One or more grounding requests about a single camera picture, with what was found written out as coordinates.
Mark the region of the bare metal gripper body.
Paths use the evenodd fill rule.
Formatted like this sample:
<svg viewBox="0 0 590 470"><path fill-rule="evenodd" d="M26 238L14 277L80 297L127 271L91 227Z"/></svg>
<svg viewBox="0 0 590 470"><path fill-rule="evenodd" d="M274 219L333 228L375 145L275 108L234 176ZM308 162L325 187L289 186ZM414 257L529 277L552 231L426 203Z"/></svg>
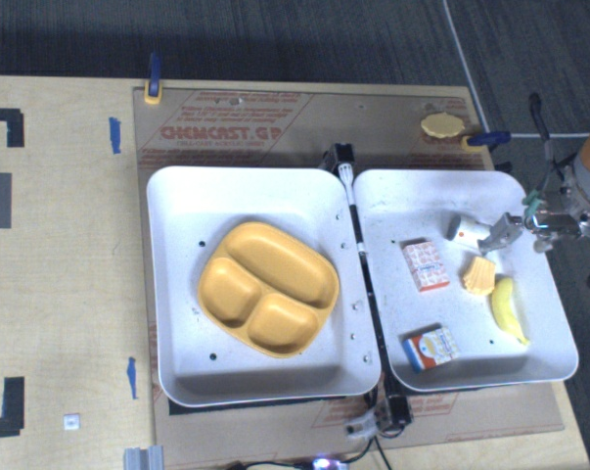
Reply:
<svg viewBox="0 0 590 470"><path fill-rule="evenodd" d="M532 233L545 237L586 237L590 239L590 209L566 208L548 203L530 206L524 211L523 223Z"/></svg>

